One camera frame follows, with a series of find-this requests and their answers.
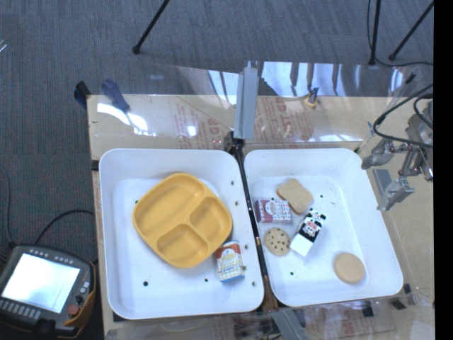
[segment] bread slice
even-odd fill
[[[281,199],[288,201],[296,214],[302,214],[313,201],[313,195],[295,178],[280,185],[277,194]]]

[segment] wire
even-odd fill
[[[368,45],[369,45],[369,48],[372,49],[372,44],[371,44],[371,39],[370,39],[370,36],[369,36],[369,11],[370,11],[370,6],[371,6],[371,0],[368,0],[368,9],[367,9],[367,34],[368,34]],[[382,65],[385,65],[385,66],[388,66],[388,67],[406,67],[408,65],[413,65],[413,64],[426,64],[426,65],[429,65],[431,67],[434,67],[434,64],[431,63],[431,62],[410,62],[410,63],[403,63],[403,64],[387,64],[387,63],[384,63],[384,62],[381,62],[379,59],[377,59],[376,57],[374,57],[375,60],[382,64]]]
[[[9,184],[9,177],[6,173],[5,169],[0,165],[0,171],[3,173],[5,180],[6,180],[6,210],[5,210],[5,217],[4,217],[4,226],[5,226],[5,233],[6,238],[8,240],[8,245],[11,247],[13,244],[13,240],[11,238],[11,233],[9,232],[9,206],[11,200],[11,187]]]
[[[41,231],[41,233],[39,233],[39,235],[36,237],[35,241],[33,242],[34,244],[38,244],[39,240],[41,239],[41,237],[44,235],[44,233],[46,233],[46,231],[50,228],[50,226],[52,224],[54,224],[56,221],[58,221],[59,219],[61,219],[62,217],[64,217],[65,215],[68,215],[68,214],[72,214],[72,213],[88,213],[88,214],[92,214],[94,215],[93,212],[91,212],[90,210],[86,210],[86,209],[72,209],[72,210],[68,210],[66,212],[63,212],[62,214],[58,215],[56,218],[52,219],[45,227],[44,229]]]
[[[430,120],[429,121],[422,113],[420,113],[420,111],[418,110],[417,108],[417,102],[421,101],[422,99],[432,99],[432,94],[426,94],[424,96],[421,96],[421,97],[418,97],[414,102],[413,102],[413,110],[415,111],[416,115],[424,122],[428,125],[428,127],[431,129],[431,130],[434,130],[434,128],[432,128],[433,126],[433,121],[432,121],[432,117],[430,116]]]
[[[373,132],[378,135],[378,136],[381,136],[381,137],[384,137],[386,139],[390,139],[390,140],[395,140],[395,141],[401,141],[401,142],[406,142],[408,144],[412,144],[412,145],[417,145],[417,146],[421,146],[421,147],[427,147],[429,149],[432,149],[432,145],[431,144],[425,144],[424,142],[418,142],[418,141],[413,141],[413,140],[408,140],[408,139],[405,139],[405,138],[402,138],[402,137],[394,137],[394,136],[390,136],[390,135],[385,135],[381,132],[379,132],[377,130],[377,126],[378,125],[381,125],[381,123],[384,121],[384,119],[387,117],[387,115],[390,113],[390,112],[393,112],[394,110],[396,110],[398,107],[401,107],[403,104],[409,102],[411,99],[414,99],[415,97],[419,96],[420,94],[422,94],[424,91],[427,91],[428,89],[430,89],[434,84],[431,83],[431,84],[428,84],[425,88],[419,90],[418,92],[415,92],[412,96],[409,96],[408,98],[402,100],[400,103],[397,103],[395,106],[391,107],[389,110],[385,111],[384,113],[382,113],[376,120],[375,122],[373,123]],[[432,98],[432,94],[429,93],[427,95],[425,95],[428,99],[428,96],[430,98]]]

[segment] gray carpet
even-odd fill
[[[171,0],[132,53],[163,0],[0,0],[0,165],[11,182],[9,221],[19,243],[32,241],[60,213],[93,210],[86,111],[77,83],[98,93],[106,78],[125,94],[196,94],[174,65],[239,73],[244,60],[367,64],[369,0]],[[432,0],[382,0],[378,64],[387,59]],[[371,0],[372,33],[376,0]],[[434,9],[394,64],[433,63]],[[429,64],[420,66],[426,84]],[[150,76],[163,74],[164,80]],[[7,255],[6,181],[0,177],[0,254]],[[96,258],[93,218],[76,213],[40,243]],[[101,306],[81,340],[103,338]],[[0,339],[31,339],[0,325]]]

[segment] yellow divided plate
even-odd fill
[[[168,263],[194,267],[219,248],[233,220],[223,202],[199,179],[168,176],[136,203],[132,213],[142,239]]]

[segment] can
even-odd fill
[[[229,282],[245,277],[241,247],[238,241],[224,243],[216,250],[216,257],[221,282]]]

